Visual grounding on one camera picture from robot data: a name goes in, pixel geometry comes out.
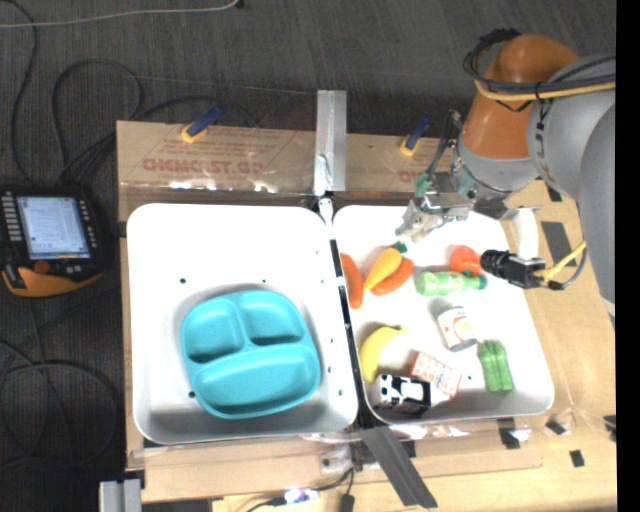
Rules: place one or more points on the orange bell pepper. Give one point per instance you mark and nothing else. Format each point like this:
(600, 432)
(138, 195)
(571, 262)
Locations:
(464, 259)

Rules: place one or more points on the white and orange can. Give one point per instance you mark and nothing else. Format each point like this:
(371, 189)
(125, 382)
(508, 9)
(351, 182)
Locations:
(456, 327)

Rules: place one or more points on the white plastic tray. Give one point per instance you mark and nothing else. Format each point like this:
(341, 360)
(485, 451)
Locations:
(500, 320)
(230, 320)

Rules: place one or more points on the brown cardboard board red print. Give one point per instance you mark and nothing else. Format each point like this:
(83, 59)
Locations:
(225, 155)

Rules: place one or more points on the orange and white carton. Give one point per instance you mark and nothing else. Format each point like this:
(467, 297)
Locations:
(435, 374)

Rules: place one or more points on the orange carrot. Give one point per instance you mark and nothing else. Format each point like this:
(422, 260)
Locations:
(396, 279)

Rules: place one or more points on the blue divided plate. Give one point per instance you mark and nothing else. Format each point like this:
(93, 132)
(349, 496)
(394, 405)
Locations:
(250, 352)

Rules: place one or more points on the orange sausage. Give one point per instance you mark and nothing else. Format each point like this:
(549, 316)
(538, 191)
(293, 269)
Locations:
(353, 282)

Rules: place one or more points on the thin black and white rod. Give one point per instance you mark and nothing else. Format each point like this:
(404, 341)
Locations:
(345, 310)

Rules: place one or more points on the black and white carton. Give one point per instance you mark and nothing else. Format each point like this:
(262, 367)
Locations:
(402, 394)

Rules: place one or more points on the yellow banana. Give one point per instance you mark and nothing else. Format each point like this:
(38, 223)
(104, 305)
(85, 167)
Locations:
(375, 350)

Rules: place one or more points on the green asparagus bundle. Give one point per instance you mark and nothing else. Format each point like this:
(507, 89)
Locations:
(495, 367)

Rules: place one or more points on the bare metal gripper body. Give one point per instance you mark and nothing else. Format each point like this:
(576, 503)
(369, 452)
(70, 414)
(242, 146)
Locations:
(445, 192)

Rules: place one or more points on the black cylinder on white bracket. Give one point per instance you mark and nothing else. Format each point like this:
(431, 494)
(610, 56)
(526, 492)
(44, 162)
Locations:
(515, 260)

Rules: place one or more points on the green bottle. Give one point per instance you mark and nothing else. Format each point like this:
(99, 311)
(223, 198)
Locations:
(445, 282)

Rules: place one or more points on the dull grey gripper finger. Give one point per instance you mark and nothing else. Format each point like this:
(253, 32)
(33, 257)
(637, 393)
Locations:
(425, 227)
(411, 216)

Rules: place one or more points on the yellow carrot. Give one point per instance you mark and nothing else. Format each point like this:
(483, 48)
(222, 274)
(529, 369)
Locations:
(382, 267)

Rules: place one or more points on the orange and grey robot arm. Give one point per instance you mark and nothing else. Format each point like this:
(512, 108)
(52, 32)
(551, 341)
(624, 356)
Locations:
(575, 145)

